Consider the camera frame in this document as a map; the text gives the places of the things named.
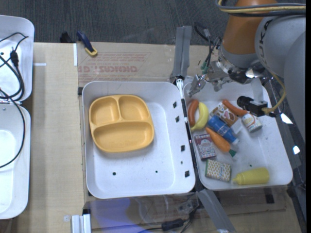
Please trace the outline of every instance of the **wooden surface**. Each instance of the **wooden surface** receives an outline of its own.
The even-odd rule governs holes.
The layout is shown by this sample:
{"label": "wooden surface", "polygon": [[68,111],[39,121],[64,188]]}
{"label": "wooden surface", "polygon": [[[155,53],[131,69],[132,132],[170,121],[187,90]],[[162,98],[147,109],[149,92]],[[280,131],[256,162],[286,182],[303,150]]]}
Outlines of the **wooden surface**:
{"label": "wooden surface", "polygon": [[[73,45],[35,43],[34,63],[46,66],[34,66],[33,92],[23,103],[32,117],[29,202],[26,210],[13,219],[11,232],[70,233],[70,217],[82,214],[87,194]],[[281,202],[285,206],[277,210],[249,213],[245,206],[245,213],[234,214],[229,205],[229,218],[237,232],[301,232],[292,200],[286,193],[283,195]],[[120,233],[127,229],[94,232]],[[217,230],[210,218],[202,217],[186,232]]]}

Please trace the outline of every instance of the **black connector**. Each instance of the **black connector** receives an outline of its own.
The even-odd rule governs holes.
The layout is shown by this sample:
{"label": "black connector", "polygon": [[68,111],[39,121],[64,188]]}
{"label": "black connector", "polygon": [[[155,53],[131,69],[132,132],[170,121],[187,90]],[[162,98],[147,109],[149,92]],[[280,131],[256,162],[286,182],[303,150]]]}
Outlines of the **black connector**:
{"label": "black connector", "polygon": [[161,228],[163,231],[169,231],[171,229],[179,228],[184,225],[184,220],[181,218],[176,219],[174,221],[164,222],[161,224]]}
{"label": "black connector", "polygon": [[15,67],[18,67],[18,54],[15,50],[12,50],[12,52],[10,53],[10,57],[11,57],[11,61],[13,62]]}

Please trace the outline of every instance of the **yellow banana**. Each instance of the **yellow banana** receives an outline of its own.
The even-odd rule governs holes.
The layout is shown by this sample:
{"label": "yellow banana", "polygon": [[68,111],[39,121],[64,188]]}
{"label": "yellow banana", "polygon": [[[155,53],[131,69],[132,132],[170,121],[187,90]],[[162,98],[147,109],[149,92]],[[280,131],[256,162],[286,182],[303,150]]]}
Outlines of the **yellow banana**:
{"label": "yellow banana", "polygon": [[208,120],[209,111],[207,106],[199,102],[199,119],[196,121],[195,125],[190,128],[190,130],[193,132],[195,130],[201,130],[205,127],[207,120]]}

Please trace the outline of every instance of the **blue can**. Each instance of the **blue can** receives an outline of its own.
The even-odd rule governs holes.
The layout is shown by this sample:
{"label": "blue can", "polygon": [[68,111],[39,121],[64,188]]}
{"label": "blue can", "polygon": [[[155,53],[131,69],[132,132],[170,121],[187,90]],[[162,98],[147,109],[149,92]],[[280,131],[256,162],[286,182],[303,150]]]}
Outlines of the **blue can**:
{"label": "blue can", "polygon": [[214,115],[207,123],[215,132],[220,134],[228,142],[236,145],[239,140],[235,137],[230,127],[223,122],[218,116]]}

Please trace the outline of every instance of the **yellow divided plate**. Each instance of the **yellow divided plate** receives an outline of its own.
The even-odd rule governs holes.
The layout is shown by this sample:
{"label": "yellow divided plate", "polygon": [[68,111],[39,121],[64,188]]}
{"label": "yellow divided plate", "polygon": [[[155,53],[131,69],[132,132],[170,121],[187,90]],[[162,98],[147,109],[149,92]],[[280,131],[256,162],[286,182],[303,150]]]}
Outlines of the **yellow divided plate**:
{"label": "yellow divided plate", "polygon": [[89,124],[96,146],[105,152],[142,149],[155,135],[145,101],[134,95],[96,99],[89,108]]}

